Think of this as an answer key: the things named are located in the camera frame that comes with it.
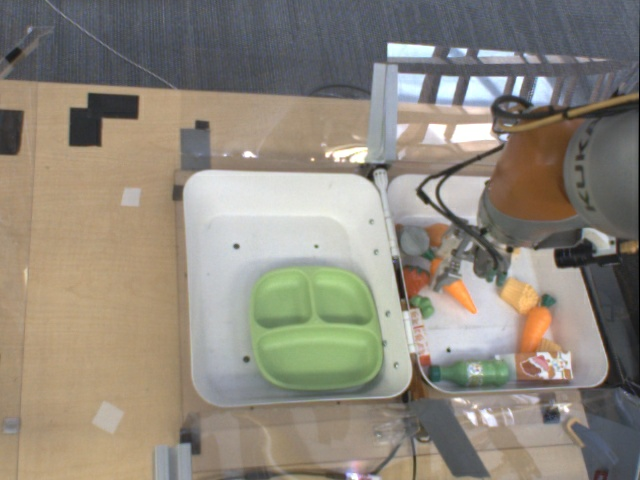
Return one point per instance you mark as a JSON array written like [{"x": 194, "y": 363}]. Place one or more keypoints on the grey round can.
[{"x": 414, "y": 240}]

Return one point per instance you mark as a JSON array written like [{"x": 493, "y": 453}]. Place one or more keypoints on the white plastic tray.
[
  {"x": 490, "y": 333},
  {"x": 280, "y": 208}
]

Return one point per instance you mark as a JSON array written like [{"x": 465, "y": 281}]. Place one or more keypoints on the yellow ribbed block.
[{"x": 520, "y": 295}]

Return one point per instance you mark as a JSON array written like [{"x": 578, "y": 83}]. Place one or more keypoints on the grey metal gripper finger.
[
  {"x": 446, "y": 275},
  {"x": 482, "y": 265}
]

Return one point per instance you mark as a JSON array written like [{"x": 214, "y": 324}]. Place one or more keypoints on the green broccoli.
[{"x": 424, "y": 306}]

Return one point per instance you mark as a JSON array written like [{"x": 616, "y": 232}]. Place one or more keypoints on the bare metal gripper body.
[{"x": 462, "y": 243}]

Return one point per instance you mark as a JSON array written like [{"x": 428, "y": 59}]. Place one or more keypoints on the green divided plate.
[{"x": 315, "y": 338}]

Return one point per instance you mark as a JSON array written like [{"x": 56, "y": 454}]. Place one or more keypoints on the red strawberry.
[{"x": 415, "y": 280}]

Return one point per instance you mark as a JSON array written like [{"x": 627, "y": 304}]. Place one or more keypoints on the tan waffle cone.
[{"x": 550, "y": 345}]

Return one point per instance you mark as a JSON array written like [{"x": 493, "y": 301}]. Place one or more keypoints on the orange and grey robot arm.
[{"x": 540, "y": 168}]

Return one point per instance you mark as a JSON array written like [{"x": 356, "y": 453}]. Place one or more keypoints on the black cylinder on white bracket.
[{"x": 575, "y": 255}]

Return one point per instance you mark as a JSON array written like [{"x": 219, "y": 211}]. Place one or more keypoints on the orange and white carton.
[{"x": 421, "y": 335}]

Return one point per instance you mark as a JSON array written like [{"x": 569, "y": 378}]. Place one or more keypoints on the green plastic bottle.
[{"x": 475, "y": 373}]

